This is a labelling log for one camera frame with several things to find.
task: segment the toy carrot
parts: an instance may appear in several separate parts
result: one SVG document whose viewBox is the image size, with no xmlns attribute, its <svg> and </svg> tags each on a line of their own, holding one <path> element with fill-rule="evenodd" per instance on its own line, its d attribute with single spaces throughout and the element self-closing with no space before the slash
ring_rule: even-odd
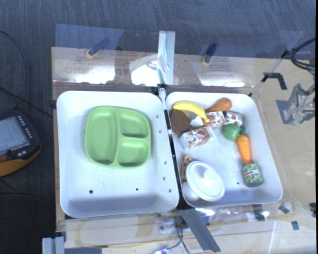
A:
<svg viewBox="0 0 318 254">
<path fill-rule="evenodd" d="M 243 157 L 244 163 L 247 165 L 251 162 L 250 140 L 245 134 L 240 134 L 237 138 L 237 145 L 240 155 Z"/>
</svg>

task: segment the green divided tray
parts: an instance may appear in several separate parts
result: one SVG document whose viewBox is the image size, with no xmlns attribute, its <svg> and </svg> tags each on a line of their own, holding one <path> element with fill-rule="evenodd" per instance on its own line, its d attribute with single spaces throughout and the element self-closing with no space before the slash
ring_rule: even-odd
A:
<svg viewBox="0 0 318 254">
<path fill-rule="evenodd" d="M 87 118 L 85 151 L 87 157 L 100 166 L 141 166 L 151 153 L 149 122 L 144 115 L 132 109 L 96 107 Z"/>
</svg>

